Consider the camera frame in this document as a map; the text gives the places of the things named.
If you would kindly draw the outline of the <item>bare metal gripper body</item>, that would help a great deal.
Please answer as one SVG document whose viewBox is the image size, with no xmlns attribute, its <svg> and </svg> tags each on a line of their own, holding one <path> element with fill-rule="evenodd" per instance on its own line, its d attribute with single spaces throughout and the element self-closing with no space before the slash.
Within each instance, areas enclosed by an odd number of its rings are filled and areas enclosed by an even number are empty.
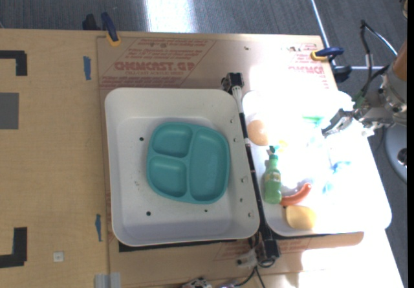
<svg viewBox="0 0 414 288">
<path fill-rule="evenodd" d="M 365 98 L 353 110 L 354 118 L 365 128 L 391 127 L 396 124 L 407 126 L 407 105 L 401 102 L 387 102 L 380 98 Z"/>
</svg>

